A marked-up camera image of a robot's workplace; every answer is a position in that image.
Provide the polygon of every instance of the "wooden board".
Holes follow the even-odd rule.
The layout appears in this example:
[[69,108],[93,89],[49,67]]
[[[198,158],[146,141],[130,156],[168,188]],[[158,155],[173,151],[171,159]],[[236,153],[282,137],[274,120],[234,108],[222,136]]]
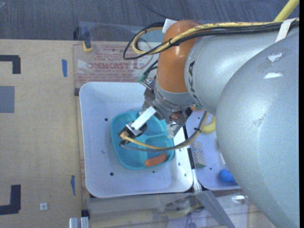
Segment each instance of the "wooden board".
[[[69,218],[81,216],[75,43],[0,40],[0,55],[21,61],[21,74],[12,74],[11,62],[0,62],[0,86],[15,90],[14,113],[0,113],[3,209],[10,204],[11,185],[21,186],[21,209],[0,215],[1,227],[68,227]],[[45,202],[48,210],[40,211]]]

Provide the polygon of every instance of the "blue object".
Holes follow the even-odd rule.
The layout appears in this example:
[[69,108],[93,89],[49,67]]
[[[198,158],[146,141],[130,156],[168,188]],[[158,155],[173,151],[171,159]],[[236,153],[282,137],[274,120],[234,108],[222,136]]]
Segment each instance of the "blue object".
[[[126,124],[135,121],[138,117],[139,111],[128,111],[118,114],[111,121],[111,140],[117,159],[124,167],[131,170],[153,168],[146,167],[144,162],[146,159],[157,157],[163,153],[129,150],[119,145],[122,139],[118,136],[118,133],[126,126]],[[167,124],[164,120],[159,121],[155,116],[153,116],[147,121],[147,130],[141,136],[138,136],[136,140],[154,146],[172,147],[173,140],[168,139],[166,127]],[[146,149],[145,147],[134,143],[129,143],[128,146]],[[159,165],[167,163],[174,156],[174,150],[164,151],[164,153],[167,154],[167,160]]]
[[226,169],[222,169],[219,172],[218,179],[219,179],[220,182],[231,182],[231,183],[236,182],[236,180],[232,176],[231,172],[229,170],[226,170]]
[[63,72],[63,77],[67,77],[67,61],[62,59],[62,72]]
[[15,112],[15,86],[0,86],[0,113]]
[[72,190],[73,190],[73,195],[76,195],[76,191],[75,191],[75,176],[72,175],[71,176],[71,186],[72,186]]

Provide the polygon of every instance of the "black cable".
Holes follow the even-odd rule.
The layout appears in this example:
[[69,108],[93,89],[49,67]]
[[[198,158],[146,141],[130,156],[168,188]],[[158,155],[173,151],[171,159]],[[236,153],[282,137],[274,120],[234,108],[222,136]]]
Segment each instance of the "black cable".
[[143,74],[147,74],[147,73],[151,72],[152,70],[156,69],[157,66],[154,66],[154,65],[157,64],[157,63],[158,63],[158,60],[156,60],[155,62],[153,62],[153,63],[147,68],[147,70],[144,71]]
[[[207,111],[204,111],[204,114],[199,122],[199,128],[201,128],[203,122],[205,121],[205,118],[207,117]],[[122,148],[126,148],[126,149],[129,149],[129,150],[137,150],[137,151],[142,151],[142,152],[166,152],[166,151],[170,151],[170,150],[175,150],[179,147],[181,147],[182,145],[185,145],[187,144],[191,139],[194,138],[195,134],[198,132],[198,130],[195,130],[194,133],[186,140],[184,140],[183,142],[175,145],[175,146],[172,146],[172,147],[166,147],[165,149],[149,149],[149,148],[144,148],[144,149],[140,149],[140,148],[137,148],[137,147],[131,147],[131,146],[127,146],[125,145],[126,143],[126,140],[121,140],[119,145],[120,147]]]
[[[202,29],[201,32],[195,32],[192,35],[179,39],[175,43],[171,43],[168,48],[173,47],[173,46],[178,46],[180,43],[190,40],[192,38],[196,38],[196,37],[215,36],[215,35],[231,35],[231,34],[235,34],[235,35],[236,34],[257,34],[257,33],[271,32],[271,31],[278,31],[281,28],[281,24],[282,24],[281,22],[278,22],[278,23],[270,23],[267,25],[241,26],[241,27],[216,27],[216,28]],[[290,28],[292,29],[296,26],[299,26],[299,24],[300,24],[300,21],[295,20],[291,23]],[[127,51],[128,47],[130,46],[131,43],[132,43],[132,40],[129,42],[128,46],[126,47],[125,52]],[[125,53],[123,54],[123,57],[126,60],[139,59],[147,54],[152,53],[153,51],[155,51],[156,49],[158,49],[159,47],[161,47],[162,45],[164,45],[166,43],[167,43],[167,41],[165,41],[165,42],[161,43],[160,45],[152,48],[151,50],[146,51],[145,53],[140,54],[135,57],[125,57]]]
[[133,36],[133,38],[129,41],[129,43],[127,44],[126,48],[124,49],[123,51],[123,58],[126,59],[126,60],[129,60],[129,59],[133,59],[132,57],[125,57],[125,54],[128,50],[128,48],[130,47],[132,41],[135,39],[135,37],[141,33],[142,31],[146,31],[147,29],[150,29],[150,28],[154,28],[154,27],[163,27],[164,26],[164,22],[156,22],[156,23],[153,23],[153,24],[150,24],[146,27],[144,27],[141,31],[139,31],[137,34],[135,34]]
[[[166,15],[163,15],[159,12],[157,12],[156,10],[154,10],[153,8],[151,8],[149,5],[147,5],[147,3],[144,1],[144,0],[139,0],[143,6],[145,6],[147,9],[149,9],[150,11],[152,11],[153,13],[156,13],[157,15],[161,16],[161,17],[164,17],[165,19],[172,19],[172,20],[181,20],[181,19],[175,19],[175,18],[170,18]],[[182,4],[182,8],[184,10],[184,15],[185,15],[185,18],[188,19],[188,13],[186,12],[186,6],[185,6],[185,3],[184,3],[184,0],[181,0],[181,4]]]

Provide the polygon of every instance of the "blue tape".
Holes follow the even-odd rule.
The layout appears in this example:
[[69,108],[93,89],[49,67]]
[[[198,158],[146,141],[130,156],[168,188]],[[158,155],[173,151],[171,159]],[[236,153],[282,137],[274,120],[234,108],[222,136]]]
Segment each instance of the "blue tape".
[[63,72],[63,77],[67,77],[67,61],[62,59],[62,72]]
[[75,176],[72,175],[71,177],[71,186],[72,186],[72,190],[73,190],[73,195],[76,195],[76,191],[75,191]]

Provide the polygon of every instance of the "blue ball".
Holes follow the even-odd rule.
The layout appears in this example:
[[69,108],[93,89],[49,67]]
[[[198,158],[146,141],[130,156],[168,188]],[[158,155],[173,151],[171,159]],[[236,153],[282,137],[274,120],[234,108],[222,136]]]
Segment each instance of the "blue ball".
[[226,169],[222,169],[219,172],[218,179],[219,179],[220,182],[231,182],[231,183],[236,182],[236,180],[232,176],[231,172],[229,170],[226,170]]

